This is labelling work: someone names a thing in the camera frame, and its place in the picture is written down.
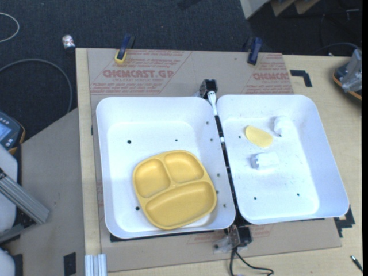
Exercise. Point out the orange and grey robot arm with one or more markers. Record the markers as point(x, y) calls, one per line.
point(349, 71)

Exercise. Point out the white plastic tray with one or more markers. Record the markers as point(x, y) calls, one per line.
point(155, 116)
point(276, 188)

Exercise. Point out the thin black and white rod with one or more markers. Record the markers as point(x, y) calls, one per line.
point(216, 112)

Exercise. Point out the brown cardboard board red print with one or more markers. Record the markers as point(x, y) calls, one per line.
point(178, 68)

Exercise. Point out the yellow oval biscuit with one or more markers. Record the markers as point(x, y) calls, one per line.
point(258, 137)

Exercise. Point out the yellow divided plate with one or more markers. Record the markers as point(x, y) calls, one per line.
point(175, 203)

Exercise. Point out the white plastic bottle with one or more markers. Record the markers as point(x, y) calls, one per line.
point(266, 160)

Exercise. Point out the white crumpled lump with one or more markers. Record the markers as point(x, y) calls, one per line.
point(282, 124)

